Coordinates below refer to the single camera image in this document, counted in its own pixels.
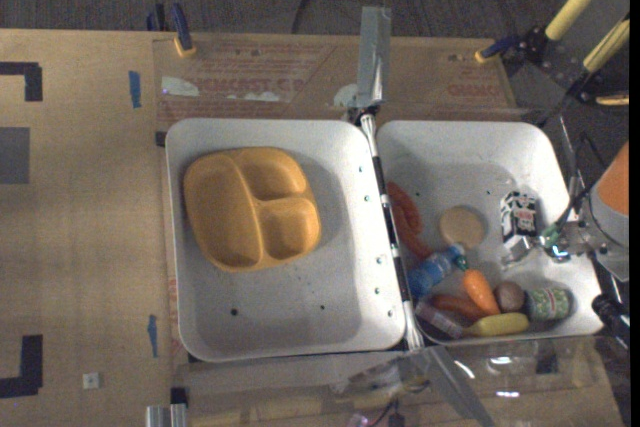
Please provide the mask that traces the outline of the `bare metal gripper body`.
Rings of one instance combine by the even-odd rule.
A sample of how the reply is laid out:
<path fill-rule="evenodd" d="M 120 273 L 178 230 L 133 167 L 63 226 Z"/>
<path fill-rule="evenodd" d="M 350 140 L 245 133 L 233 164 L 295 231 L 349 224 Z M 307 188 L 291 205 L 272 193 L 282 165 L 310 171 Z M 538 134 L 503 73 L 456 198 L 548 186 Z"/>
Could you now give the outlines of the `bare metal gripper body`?
<path fill-rule="evenodd" d="M 629 269 L 629 218 L 614 215 L 598 220 L 584 214 L 580 219 L 568 221 L 561 240 L 567 243 L 569 253 L 587 253 L 620 282 L 627 282 Z"/>

